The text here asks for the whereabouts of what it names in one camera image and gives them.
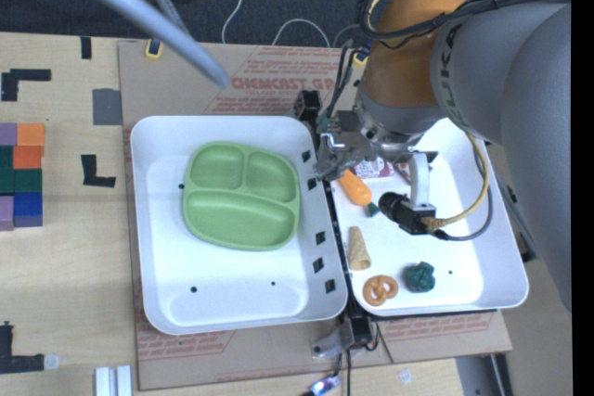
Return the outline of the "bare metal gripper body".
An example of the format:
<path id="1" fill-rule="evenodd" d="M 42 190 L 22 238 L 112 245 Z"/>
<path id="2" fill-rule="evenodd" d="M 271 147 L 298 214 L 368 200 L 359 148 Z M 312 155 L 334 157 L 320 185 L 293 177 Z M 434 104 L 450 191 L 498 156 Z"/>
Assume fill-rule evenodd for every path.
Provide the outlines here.
<path id="1" fill-rule="evenodd" d="M 395 159 L 419 142 L 419 134 L 401 134 L 386 129 L 364 112 L 338 110 L 330 116 L 324 112 L 317 121 L 319 159 L 382 156 Z"/>

